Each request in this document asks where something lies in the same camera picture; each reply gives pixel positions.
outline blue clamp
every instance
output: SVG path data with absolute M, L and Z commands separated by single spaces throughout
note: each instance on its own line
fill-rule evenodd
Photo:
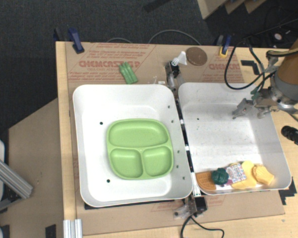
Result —
M 231 35 L 227 35 L 226 40 L 220 49 L 220 57 L 226 58 L 231 38 Z
M 77 54 L 83 53 L 85 51 L 80 43 L 78 31 L 73 27 L 69 28 L 69 39 L 70 41 L 74 42 L 73 48 Z

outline toy food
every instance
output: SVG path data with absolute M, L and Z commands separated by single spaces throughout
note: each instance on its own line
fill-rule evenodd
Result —
M 244 161 L 242 168 L 247 179 L 233 183 L 231 186 L 236 189 L 253 188 L 257 185 L 257 180 L 253 175 L 254 164 L 251 161 Z
M 211 177 L 211 171 L 196 173 L 198 186 L 204 190 L 215 190 L 216 186 Z
M 215 184 L 222 185 L 228 181 L 228 173 L 224 168 L 218 168 L 216 171 L 212 171 L 212 180 Z
M 265 185 L 270 185 L 274 179 L 274 175 L 268 172 L 263 165 L 255 165 L 252 171 L 256 180 Z

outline green plate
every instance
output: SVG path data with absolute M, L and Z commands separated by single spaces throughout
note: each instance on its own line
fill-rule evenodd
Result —
M 154 119 L 125 119 L 107 130 L 112 170 L 124 179 L 152 179 L 173 168 L 173 150 L 167 128 Z

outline yellow clip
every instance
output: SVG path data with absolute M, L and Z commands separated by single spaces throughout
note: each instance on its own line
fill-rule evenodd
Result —
M 225 55 L 222 54 L 222 50 L 223 50 L 223 46 L 222 46 L 221 49 L 220 49 L 220 53 L 219 53 L 219 55 L 220 55 L 221 58 L 226 58 L 226 57 L 227 57 L 227 54 L 228 54 L 228 49 L 227 49 Z

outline brown toy cookie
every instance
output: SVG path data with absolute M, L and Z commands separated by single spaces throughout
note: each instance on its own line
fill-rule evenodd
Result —
M 211 177 L 212 172 L 200 172 L 196 173 L 195 177 L 197 179 L 198 186 L 203 190 L 215 190 L 216 186 Z

